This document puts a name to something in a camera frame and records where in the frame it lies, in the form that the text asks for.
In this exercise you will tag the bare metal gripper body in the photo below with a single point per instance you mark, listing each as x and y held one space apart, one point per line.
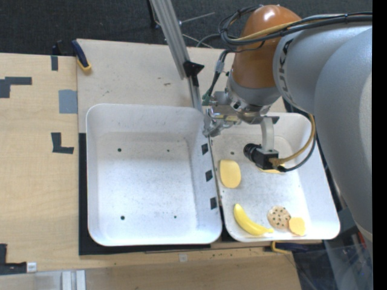
239 109

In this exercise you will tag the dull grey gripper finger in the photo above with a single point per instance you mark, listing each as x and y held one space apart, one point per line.
208 127
220 126

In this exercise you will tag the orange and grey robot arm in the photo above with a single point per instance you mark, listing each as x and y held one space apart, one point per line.
326 80

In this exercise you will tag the large yellow potato chip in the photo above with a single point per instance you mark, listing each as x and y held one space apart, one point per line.
230 174

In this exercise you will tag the pale yellow flat slice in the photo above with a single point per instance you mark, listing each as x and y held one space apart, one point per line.
270 171

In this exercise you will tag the white plastic tray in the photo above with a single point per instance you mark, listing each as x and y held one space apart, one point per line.
148 177
266 192

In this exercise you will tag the pale wood board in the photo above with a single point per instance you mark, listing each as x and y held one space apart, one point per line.
133 74

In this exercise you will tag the yellow banana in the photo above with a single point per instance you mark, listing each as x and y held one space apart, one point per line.
246 223

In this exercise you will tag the chocolate chip biscuit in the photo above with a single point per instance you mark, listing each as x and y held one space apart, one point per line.
277 217

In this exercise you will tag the small yellow potato chip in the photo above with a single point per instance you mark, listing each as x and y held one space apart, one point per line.
297 226

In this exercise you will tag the black cylinder on white bracket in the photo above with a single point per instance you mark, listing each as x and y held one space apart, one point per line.
263 156

